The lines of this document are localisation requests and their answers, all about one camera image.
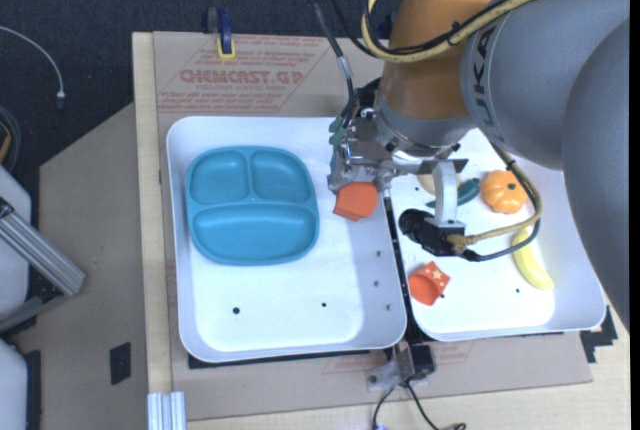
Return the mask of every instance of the yellow cable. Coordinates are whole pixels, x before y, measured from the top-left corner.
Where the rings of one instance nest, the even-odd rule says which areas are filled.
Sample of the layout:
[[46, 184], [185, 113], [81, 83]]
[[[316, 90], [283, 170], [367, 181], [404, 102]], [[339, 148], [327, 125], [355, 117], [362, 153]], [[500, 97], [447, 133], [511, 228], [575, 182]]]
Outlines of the yellow cable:
[[4, 163], [11, 149], [11, 131], [0, 122], [0, 163]]
[[[448, 41], [442, 41], [435, 46], [415, 53], [387, 53], [376, 46], [371, 35], [369, 33], [369, 27], [367, 26], [366, 14], [363, 14], [361, 20], [361, 31], [362, 31], [362, 39], [364, 40], [367, 48], [373, 53], [376, 57], [386, 60], [388, 62], [395, 63], [413, 63], [419, 62], [421, 60], [426, 60], [428, 58], [432, 58], [436, 55], [439, 55], [449, 48], [457, 46], [462, 41], [464, 41], [467, 37], [469, 37], [474, 32], [478, 31], [480, 28], [485, 26], [487, 23], [503, 16], [507, 12], [512, 11], [513, 9], [520, 7], [526, 3], [529, 3], [534, 0], [506, 0], [502, 4], [496, 6], [488, 12], [480, 13], [476, 16], [476, 18], [470, 22], [465, 27], [456, 31]], [[369, 13], [373, 11], [373, 8], [376, 4], [377, 0], [368, 0], [367, 2], [367, 10]]]
[[536, 189], [534, 184], [531, 182], [531, 180], [529, 180], [529, 178], [525, 175], [522, 169], [520, 169], [518, 164], [513, 160], [511, 155], [509, 155], [509, 153], [501, 149], [499, 151], [500, 151], [500, 157], [505, 161], [507, 165], [511, 166], [510, 167], [511, 171], [515, 174], [516, 178], [518, 180], [522, 180], [521, 183], [526, 184], [529, 190], [531, 191], [531, 194], [532, 194], [531, 202], [535, 207], [535, 212], [531, 217], [529, 217], [528, 219], [518, 224], [512, 224], [510, 226], [500, 227], [498, 229], [485, 231], [484, 233], [479, 233], [476, 235], [469, 235], [469, 236], [464, 236], [461, 234], [449, 235], [447, 239], [449, 240], [449, 242], [453, 244], [454, 248], [457, 250], [463, 250], [467, 245], [478, 243], [479, 241], [486, 240], [487, 238], [494, 238], [496, 236], [500, 236], [503, 234], [520, 231], [521, 229], [524, 229], [530, 225], [535, 224], [536, 221], [540, 218], [540, 215], [542, 214], [542, 199], [540, 198], [540, 194], [538, 193], [538, 190]]

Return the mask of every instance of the toy orange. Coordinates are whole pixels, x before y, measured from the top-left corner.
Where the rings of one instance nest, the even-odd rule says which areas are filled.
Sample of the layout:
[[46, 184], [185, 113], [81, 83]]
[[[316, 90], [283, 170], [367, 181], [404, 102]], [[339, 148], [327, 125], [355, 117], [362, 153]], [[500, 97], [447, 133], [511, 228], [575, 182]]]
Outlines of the toy orange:
[[516, 213], [527, 201], [527, 192], [515, 175], [507, 170], [494, 170], [480, 183], [485, 202], [498, 213]]

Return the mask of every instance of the orange block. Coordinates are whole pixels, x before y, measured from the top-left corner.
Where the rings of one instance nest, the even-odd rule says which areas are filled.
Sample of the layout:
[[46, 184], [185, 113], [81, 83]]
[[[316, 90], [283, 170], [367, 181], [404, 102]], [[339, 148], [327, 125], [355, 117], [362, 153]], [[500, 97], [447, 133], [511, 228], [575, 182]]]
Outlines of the orange block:
[[373, 183], [355, 181], [340, 189], [333, 212], [357, 222], [371, 216], [377, 205], [378, 191]]
[[409, 277], [409, 292], [418, 302], [432, 306], [449, 284], [450, 277], [434, 261]]

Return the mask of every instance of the blue clamp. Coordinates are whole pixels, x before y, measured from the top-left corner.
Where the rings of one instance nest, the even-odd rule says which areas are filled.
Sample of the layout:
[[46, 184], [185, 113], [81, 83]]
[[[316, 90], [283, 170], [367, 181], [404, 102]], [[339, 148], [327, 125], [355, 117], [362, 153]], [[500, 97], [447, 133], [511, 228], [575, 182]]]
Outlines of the blue clamp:
[[219, 38], [218, 57], [230, 60], [236, 57], [236, 45], [231, 36], [231, 17], [224, 7], [209, 7], [203, 18], [202, 28], [204, 33], [213, 33], [217, 29]]

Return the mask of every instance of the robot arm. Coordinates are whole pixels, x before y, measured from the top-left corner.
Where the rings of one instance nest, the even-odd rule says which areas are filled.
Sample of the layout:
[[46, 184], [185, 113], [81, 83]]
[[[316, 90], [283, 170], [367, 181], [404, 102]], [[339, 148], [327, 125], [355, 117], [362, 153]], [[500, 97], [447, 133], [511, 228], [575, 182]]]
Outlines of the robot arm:
[[[365, 15], [365, 43], [385, 64], [334, 140], [329, 188], [339, 198], [354, 181], [382, 192], [406, 173], [451, 179], [464, 165], [449, 152], [478, 127], [495, 146], [563, 171], [587, 254], [629, 328], [629, 9], [630, 0], [403, 0], [387, 47]], [[446, 193], [430, 215], [440, 231], [452, 204], [455, 215]]]

